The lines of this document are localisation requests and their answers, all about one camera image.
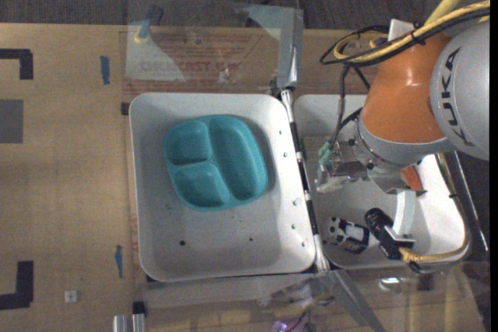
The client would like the white plastic tray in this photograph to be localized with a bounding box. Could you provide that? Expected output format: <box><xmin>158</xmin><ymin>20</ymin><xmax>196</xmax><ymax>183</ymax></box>
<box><xmin>128</xmin><ymin>92</ymin><xmax>317</xmax><ymax>283</ymax></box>
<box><xmin>292</xmin><ymin>93</ymin><xmax>472</xmax><ymax>271</ymax></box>

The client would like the teal divided plate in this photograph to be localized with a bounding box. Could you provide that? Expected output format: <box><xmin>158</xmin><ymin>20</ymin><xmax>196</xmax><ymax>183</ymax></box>
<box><xmin>162</xmin><ymin>114</ymin><xmax>269</xmax><ymax>213</ymax></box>

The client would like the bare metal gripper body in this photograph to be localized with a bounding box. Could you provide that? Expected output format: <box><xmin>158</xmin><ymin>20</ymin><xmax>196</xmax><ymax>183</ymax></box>
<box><xmin>328</xmin><ymin>136</ymin><xmax>391</xmax><ymax>180</ymax></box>

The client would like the black cylinder on white bracket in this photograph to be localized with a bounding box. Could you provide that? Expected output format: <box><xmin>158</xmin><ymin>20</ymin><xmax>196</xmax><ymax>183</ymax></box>
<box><xmin>364</xmin><ymin>187</ymin><xmax>428</xmax><ymax>260</ymax></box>

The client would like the black and white packet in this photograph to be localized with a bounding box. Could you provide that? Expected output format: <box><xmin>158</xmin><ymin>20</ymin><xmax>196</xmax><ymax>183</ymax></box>
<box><xmin>325</xmin><ymin>216</ymin><xmax>371</xmax><ymax>255</ymax></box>

